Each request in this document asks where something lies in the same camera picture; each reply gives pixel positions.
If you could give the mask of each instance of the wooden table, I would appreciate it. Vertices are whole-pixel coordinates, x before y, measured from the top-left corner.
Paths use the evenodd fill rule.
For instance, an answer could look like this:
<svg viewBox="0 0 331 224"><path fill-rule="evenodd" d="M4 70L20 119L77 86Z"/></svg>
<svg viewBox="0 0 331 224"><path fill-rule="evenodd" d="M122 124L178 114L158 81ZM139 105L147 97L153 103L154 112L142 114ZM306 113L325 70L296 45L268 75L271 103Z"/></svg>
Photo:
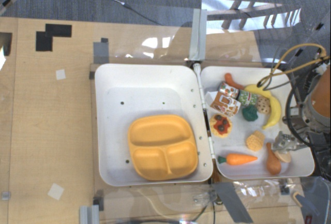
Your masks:
<svg viewBox="0 0 331 224"><path fill-rule="evenodd" d="M36 52L36 32L45 31L46 23L72 25L72 37L54 37L53 52ZM7 218L9 224L78 223L79 207L91 206L98 192L103 192L106 206L101 219L178 215L150 188L110 187L94 173L89 72L94 62L93 42L101 38L108 38L109 52L118 56L118 62L127 62L123 57L130 55L140 57L131 63L139 63L146 52L154 55L146 63L184 63L191 29L0 18L0 32L13 33L11 54L0 71L0 89L4 86L10 91L0 110L0 191L11 192L9 203L0 201L0 224L7 223ZM239 58L241 65L259 65L250 62L259 58L253 33L240 34L239 38L233 34L207 36L208 55L214 59ZM156 48L148 47L148 39L157 43ZM169 47L163 39L170 40ZM66 78L57 80L56 71L62 69ZM300 191L298 179L294 181L297 185L293 188ZM54 183L64 188L59 200L48 195ZM195 185L158 188L167 203L178 202L184 193L189 196L197 190ZM289 196L270 193L241 199L255 223L302 221L299 207ZM192 215L200 210L187 206L193 208ZM223 205L216 210L218 220L232 223ZM200 221L210 223L212 217L208 209Z"/></svg>

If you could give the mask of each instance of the yellow cable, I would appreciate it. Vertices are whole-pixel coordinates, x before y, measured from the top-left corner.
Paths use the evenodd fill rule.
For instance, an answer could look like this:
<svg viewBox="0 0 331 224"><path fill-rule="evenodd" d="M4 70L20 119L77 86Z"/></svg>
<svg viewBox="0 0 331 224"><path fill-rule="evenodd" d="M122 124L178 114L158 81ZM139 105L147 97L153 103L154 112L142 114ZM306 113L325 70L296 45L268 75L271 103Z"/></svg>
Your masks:
<svg viewBox="0 0 331 224"><path fill-rule="evenodd" d="M316 48L320 48L321 49L321 54L320 54L320 58L319 59L315 59L313 61L310 61L310 62L307 62L301 66L298 66L294 69L290 69L290 70L287 70L287 71L284 71L284 72L280 72L280 73L276 73L274 74L274 72L276 71L276 69L279 67L280 63L283 61L283 59L293 50L295 49L298 49L300 47L316 47ZM323 46L321 46L320 44L315 44L315 43L305 43L305 44L297 44L293 47L291 47L290 49L288 49L285 54L279 59L277 65L271 70L270 74L268 76L265 76L263 77L259 82L258 82L258 85L261 87L263 86L270 78L274 77L274 76L279 76L279 75L282 75L282 74L288 74L288 73L291 73L291 72L295 72L299 69L302 69L304 67L307 67L311 64L314 64L316 62L320 62L320 61L325 61L325 60L328 60L330 59L330 56L326 56L326 50Z"/></svg>

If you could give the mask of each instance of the white paper square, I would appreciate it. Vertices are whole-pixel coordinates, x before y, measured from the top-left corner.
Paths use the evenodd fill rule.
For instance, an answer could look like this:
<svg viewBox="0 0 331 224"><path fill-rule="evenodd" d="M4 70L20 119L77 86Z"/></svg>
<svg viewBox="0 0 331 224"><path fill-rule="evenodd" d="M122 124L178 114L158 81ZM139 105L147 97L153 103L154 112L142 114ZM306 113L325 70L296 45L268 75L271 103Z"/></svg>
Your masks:
<svg viewBox="0 0 331 224"><path fill-rule="evenodd" d="M60 185L53 184L51 189L48 192L48 195L56 200L60 200L63 194L64 188Z"/></svg>
<svg viewBox="0 0 331 224"><path fill-rule="evenodd" d="M56 71L56 79L57 80L64 80L66 78L66 72L64 69L59 69Z"/></svg>

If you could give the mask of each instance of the toy banana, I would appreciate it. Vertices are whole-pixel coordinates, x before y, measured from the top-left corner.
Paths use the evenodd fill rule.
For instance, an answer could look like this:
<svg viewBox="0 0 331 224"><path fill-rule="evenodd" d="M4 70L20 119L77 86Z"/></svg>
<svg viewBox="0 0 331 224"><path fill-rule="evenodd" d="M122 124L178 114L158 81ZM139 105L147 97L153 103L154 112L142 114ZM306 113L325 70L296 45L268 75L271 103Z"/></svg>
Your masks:
<svg viewBox="0 0 331 224"><path fill-rule="evenodd" d="M245 91L248 91L250 93L262 95L270 100L270 106L271 106L271 114L267 121L267 123L262 127L263 129L266 129L267 127L274 126L277 124L281 117L281 106L279 101L272 96L270 91L264 91L263 88L257 88L256 84L251 84L245 87Z"/></svg>

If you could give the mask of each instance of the yellow plate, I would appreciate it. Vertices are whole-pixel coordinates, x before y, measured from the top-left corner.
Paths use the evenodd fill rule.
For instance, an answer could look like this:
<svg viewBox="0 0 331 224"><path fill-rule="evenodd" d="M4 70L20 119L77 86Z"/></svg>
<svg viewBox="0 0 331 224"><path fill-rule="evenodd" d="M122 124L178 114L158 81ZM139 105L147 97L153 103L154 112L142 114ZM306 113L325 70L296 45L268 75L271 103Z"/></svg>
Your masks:
<svg viewBox="0 0 331 224"><path fill-rule="evenodd" d="M140 118L129 127L130 155L136 172L150 181L191 174L198 152L190 125L178 115Z"/></svg>

